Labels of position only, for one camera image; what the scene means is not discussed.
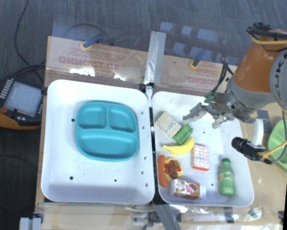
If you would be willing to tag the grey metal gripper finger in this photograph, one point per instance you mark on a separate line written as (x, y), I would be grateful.
(194, 113)
(218, 122)

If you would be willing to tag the green toy vegetable bundle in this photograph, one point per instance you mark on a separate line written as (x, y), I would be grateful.
(182, 134)

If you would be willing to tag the black cylinder on white bracket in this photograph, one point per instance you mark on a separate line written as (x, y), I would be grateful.
(247, 148)

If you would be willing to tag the green divided plate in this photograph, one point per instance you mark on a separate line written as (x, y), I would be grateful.
(278, 144)

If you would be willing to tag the yellow banana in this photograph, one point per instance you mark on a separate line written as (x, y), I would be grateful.
(180, 149)

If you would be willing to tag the orange toy sausage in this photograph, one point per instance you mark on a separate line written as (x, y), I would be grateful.
(162, 172)

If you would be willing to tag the toy pizza slice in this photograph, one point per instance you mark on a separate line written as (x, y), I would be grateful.
(173, 169)

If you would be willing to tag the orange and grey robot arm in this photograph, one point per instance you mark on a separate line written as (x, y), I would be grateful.
(255, 70)

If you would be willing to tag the green plastic bottle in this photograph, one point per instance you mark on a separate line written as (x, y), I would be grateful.
(226, 180)

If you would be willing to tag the blue divided plate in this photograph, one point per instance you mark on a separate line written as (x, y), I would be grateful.
(106, 138)

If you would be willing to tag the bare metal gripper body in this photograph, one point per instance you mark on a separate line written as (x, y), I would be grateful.
(219, 104)

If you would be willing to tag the white patterned cracker packet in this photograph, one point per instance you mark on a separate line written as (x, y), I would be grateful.
(167, 123)

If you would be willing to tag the brown and white carton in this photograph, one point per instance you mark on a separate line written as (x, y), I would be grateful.
(185, 189)

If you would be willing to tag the white plastic tray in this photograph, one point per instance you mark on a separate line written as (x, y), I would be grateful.
(203, 179)
(60, 154)

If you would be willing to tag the orange and white carton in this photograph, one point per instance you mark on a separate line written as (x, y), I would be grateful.
(200, 157)

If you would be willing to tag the brown cardboard board red print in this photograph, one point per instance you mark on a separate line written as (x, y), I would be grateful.
(93, 60)

